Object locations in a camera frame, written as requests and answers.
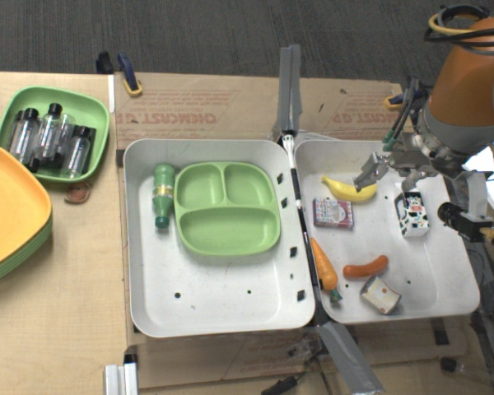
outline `yellow banana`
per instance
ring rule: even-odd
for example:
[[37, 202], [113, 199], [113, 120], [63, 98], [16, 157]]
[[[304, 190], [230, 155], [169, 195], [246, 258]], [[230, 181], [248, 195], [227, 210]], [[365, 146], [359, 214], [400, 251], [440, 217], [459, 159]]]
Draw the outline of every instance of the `yellow banana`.
[[363, 188], [360, 192], [357, 191], [355, 186], [345, 184], [341, 181], [330, 179], [323, 175], [322, 183], [326, 183], [331, 193], [340, 200], [349, 202], [364, 202], [377, 193], [377, 184], [372, 184]]

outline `carrot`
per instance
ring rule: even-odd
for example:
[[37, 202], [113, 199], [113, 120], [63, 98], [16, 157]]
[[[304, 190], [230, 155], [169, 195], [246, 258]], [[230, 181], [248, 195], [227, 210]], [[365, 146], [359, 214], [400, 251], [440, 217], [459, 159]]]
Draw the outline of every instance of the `carrot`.
[[388, 266], [388, 256], [381, 254], [365, 265], [346, 265], [343, 274], [346, 278], [363, 278], [379, 275]]
[[317, 241], [311, 237], [310, 242], [315, 256], [316, 271], [322, 281], [322, 287], [324, 290], [334, 290], [338, 284], [338, 275]]

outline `stack of plates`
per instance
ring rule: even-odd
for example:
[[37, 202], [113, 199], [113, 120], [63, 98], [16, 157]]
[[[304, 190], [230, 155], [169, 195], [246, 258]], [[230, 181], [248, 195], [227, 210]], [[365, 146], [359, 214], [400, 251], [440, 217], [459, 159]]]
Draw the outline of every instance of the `stack of plates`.
[[51, 213], [51, 199], [44, 187], [0, 147], [0, 278], [48, 239]]

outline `orange plate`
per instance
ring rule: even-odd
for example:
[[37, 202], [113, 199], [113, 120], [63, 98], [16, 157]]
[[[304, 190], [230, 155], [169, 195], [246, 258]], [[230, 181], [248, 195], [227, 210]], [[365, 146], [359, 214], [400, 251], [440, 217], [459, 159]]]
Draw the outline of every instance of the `orange plate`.
[[50, 214], [51, 199], [46, 190], [0, 147], [0, 262], [28, 243]]

